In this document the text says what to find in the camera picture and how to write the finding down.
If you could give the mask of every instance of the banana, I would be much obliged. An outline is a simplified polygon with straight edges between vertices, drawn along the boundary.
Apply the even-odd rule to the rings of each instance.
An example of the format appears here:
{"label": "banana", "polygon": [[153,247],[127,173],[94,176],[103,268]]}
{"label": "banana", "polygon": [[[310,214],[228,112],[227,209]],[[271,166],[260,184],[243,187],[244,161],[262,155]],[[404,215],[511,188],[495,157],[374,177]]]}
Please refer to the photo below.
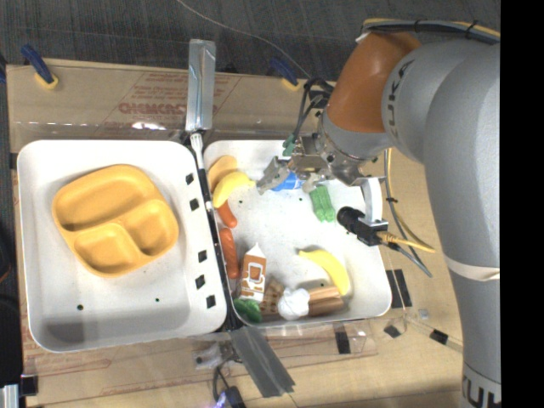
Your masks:
{"label": "banana", "polygon": [[332,279],[334,285],[340,291],[340,294],[343,296],[349,290],[349,276],[348,271],[345,266],[341,264],[336,257],[334,257],[330,252],[323,249],[317,249],[315,251],[299,251],[298,255],[300,257],[307,258],[308,260],[313,261],[323,268],[327,274]]}
{"label": "banana", "polygon": [[240,171],[234,171],[225,175],[213,191],[213,206],[215,208],[221,207],[229,199],[229,195],[233,190],[243,185],[254,186],[255,182]]}
{"label": "banana", "polygon": [[233,173],[238,168],[238,161],[233,156],[221,156],[219,157],[210,170],[207,172],[207,180],[210,183],[210,191],[215,190],[215,186],[219,181],[228,173]]}

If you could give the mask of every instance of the hot dog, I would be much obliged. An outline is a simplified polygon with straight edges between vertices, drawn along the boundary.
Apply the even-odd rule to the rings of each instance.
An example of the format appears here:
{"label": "hot dog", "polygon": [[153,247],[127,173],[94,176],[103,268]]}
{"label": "hot dog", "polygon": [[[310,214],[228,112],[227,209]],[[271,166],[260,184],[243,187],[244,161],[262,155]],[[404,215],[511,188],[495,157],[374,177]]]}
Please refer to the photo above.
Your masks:
{"label": "hot dog", "polygon": [[238,220],[236,219],[235,215],[232,214],[232,211],[230,210],[229,201],[225,201],[218,209],[218,215],[223,221],[223,224],[225,224],[229,228],[234,228],[236,225],[238,225]]}
{"label": "hot dog", "polygon": [[224,227],[219,231],[219,239],[223,248],[224,261],[227,266],[227,276],[235,280],[240,276],[238,254],[236,253],[235,239],[230,228]]}

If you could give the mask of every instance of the yellow divided plate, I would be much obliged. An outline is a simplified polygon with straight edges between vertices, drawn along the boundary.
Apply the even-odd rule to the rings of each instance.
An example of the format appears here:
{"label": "yellow divided plate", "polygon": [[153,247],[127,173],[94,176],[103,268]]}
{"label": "yellow divided plate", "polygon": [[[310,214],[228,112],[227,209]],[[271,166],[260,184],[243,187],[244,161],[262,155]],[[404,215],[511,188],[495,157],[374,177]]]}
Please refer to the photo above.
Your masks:
{"label": "yellow divided plate", "polygon": [[53,218],[82,264],[103,277],[150,263],[179,236],[161,192],[130,165],[105,167],[61,188],[53,199]]}

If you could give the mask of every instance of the gray carpet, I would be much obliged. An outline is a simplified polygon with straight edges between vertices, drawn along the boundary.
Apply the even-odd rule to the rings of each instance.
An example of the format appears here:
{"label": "gray carpet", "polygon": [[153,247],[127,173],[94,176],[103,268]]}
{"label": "gray carpet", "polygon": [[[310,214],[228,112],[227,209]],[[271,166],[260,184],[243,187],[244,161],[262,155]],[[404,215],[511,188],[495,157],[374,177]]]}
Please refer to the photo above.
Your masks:
{"label": "gray carpet", "polygon": [[[501,29],[501,0],[181,1],[0,0],[0,52],[21,64],[20,47],[30,43],[51,58],[186,68],[189,40],[200,38],[216,43],[219,71],[263,75],[277,57],[298,77],[335,80],[368,18],[477,20]],[[439,39],[420,36],[424,43]],[[0,234],[14,260],[5,87],[0,88],[0,210]],[[16,301],[16,286],[12,271],[0,284],[0,298]],[[12,327],[13,319],[0,309],[0,346],[18,342]],[[13,364],[1,359],[4,371]],[[3,377],[17,373],[0,374],[0,386]]]}

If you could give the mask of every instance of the cable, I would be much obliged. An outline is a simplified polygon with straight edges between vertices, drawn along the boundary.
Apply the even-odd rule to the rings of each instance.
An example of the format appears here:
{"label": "cable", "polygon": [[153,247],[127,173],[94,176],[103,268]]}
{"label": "cable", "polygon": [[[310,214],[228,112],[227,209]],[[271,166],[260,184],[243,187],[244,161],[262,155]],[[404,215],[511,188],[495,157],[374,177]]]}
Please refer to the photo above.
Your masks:
{"label": "cable", "polygon": [[306,104],[306,99],[309,96],[309,92],[311,88],[315,85],[319,85],[320,88],[325,92],[325,94],[331,94],[333,90],[333,86],[331,86],[327,81],[321,77],[313,77],[310,78],[305,84],[304,84],[304,93],[303,97],[300,103],[300,109],[298,111],[298,120],[297,120],[297,126],[295,127],[295,130],[292,133],[292,138],[295,140],[298,138],[298,134],[300,133],[300,129],[302,128],[304,121],[308,117],[310,111],[323,99],[323,96],[318,96],[312,99],[310,105],[306,110],[304,110],[304,106]]}
{"label": "cable", "polygon": [[219,26],[219,27],[222,27],[224,29],[233,31],[235,33],[239,33],[240,35],[245,35],[247,37],[252,37],[252,38],[258,39],[259,41],[262,41],[262,42],[268,44],[270,47],[276,49],[281,54],[283,54],[286,58],[288,58],[306,77],[308,77],[308,78],[310,77],[309,73],[301,65],[299,65],[298,62],[294,58],[291,57],[291,55],[289,55],[286,51],[284,51],[282,48],[278,47],[276,44],[269,41],[268,39],[265,39],[263,37],[260,37],[259,35],[254,35],[254,34],[249,33],[247,31],[241,31],[239,29],[235,29],[234,27],[230,27],[229,25],[225,25],[223,23],[220,23],[219,21],[216,21],[213,18],[205,16],[204,14],[201,14],[200,12],[198,12],[197,10],[195,10],[191,6],[189,6],[183,0],[175,0],[175,1],[178,2],[179,4],[181,4],[185,9],[190,11],[192,14],[202,18],[203,20],[206,20],[206,21],[208,21],[208,22],[210,22],[210,23],[212,23],[212,24],[214,24],[216,26]]}
{"label": "cable", "polygon": [[482,43],[494,44],[501,41],[501,34],[488,27],[478,25],[477,21],[443,20],[395,20],[388,18],[370,18],[365,20],[361,27],[361,34],[376,31],[394,33],[400,31],[414,31],[415,33],[429,32],[460,36],[466,39],[476,39]]}
{"label": "cable", "polygon": [[424,246],[414,241],[407,241],[406,239],[400,239],[399,237],[389,233],[388,231],[378,231],[376,235],[380,239],[382,239],[382,241],[387,243],[397,243],[401,245],[407,245],[409,247],[415,247],[415,248],[421,249],[422,251],[436,252],[432,247]]}
{"label": "cable", "polygon": [[422,241],[410,229],[410,227],[405,222],[405,220],[400,216],[400,213],[396,210],[396,207],[393,205],[397,200],[393,197],[393,186],[391,185],[391,155],[392,155],[392,153],[393,153],[392,150],[390,148],[387,148],[386,151],[385,151],[385,157],[384,157],[386,190],[387,190],[387,194],[388,194],[389,206],[391,207],[391,212],[393,213],[393,216],[394,216],[395,220],[397,220],[398,223],[400,225],[402,225],[402,227],[400,227],[399,224],[397,224],[397,226],[399,226],[400,233],[403,235],[405,240],[408,240],[408,238],[407,238],[407,236],[405,234],[403,234],[404,233],[403,227],[404,227],[404,230],[406,230],[408,232],[408,234],[412,237],[412,239],[414,239],[414,241],[416,241],[416,243],[418,243],[420,245],[420,247],[427,248],[429,250],[432,250],[430,252],[434,252],[434,249],[433,249],[432,246],[430,246],[429,244]]}
{"label": "cable", "polygon": [[[397,228],[399,229],[403,239],[408,241],[409,239],[402,227],[402,224],[399,219],[399,214],[397,213],[396,207],[394,206],[395,199],[391,196],[391,183],[390,183],[391,149],[390,148],[387,148],[385,150],[383,159],[384,159],[384,168],[385,168],[385,171],[384,171],[385,172],[385,189],[388,196],[387,201],[389,203],[389,208],[391,209],[391,214],[393,215],[394,222],[396,223]],[[415,237],[418,241],[420,241],[420,243],[423,244],[425,247],[430,247],[425,242],[417,238],[417,236],[413,236],[413,237]],[[401,252],[403,255],[407,256],[417,267],[419,267],[423,272],[425,272],[427,276],[431,278],[433,277],[433,275],[427,269],[427,266],[423,264],[423,261],[419,258],[416,250],[412,246],[408,246],[410,248],[411,255],[408,252],[406,252],[403,248],[401,248],[399,245],[397,245],[396,243],[388,243],[388,247],[390,247],[391,249],[394,249],[395,251]]]}
{"label": "cable", "polygon": [[425,272],[425,274],[427,274],[429,278],[433,278],[433,274],[431,274],[431,272],[427,269],[427,266],[423,264],[423,262],[420,260],[419,257],[417,257],[417,255],[411,255],[409,252],[401,248],[396,243],[388,243],[387,247],[393,249],[394,251],[398,251],[402,255],[404,255],[406,258],[409,258],[419,269]]}
{"label": "cable", "polygon": [[221,373],[221,368],[223,367],[223,364],[225,363],[226,361],[224,361],[223,363],[221,363],[220,365],[218,365],[214,370],[213,370],[213,384],[212,384],[212,392],[213,392],[213,398],[215,399],[215,401],[217,402],[219,400],[219,393],[218,393],[218,378],[221,377],[221,379],[223,380],[223,384],[224,386],[226,387],[226,389],[229,389],[230,386],[229,384],[227,383],[227,380],[224,378],[223,376],[223,373]]}

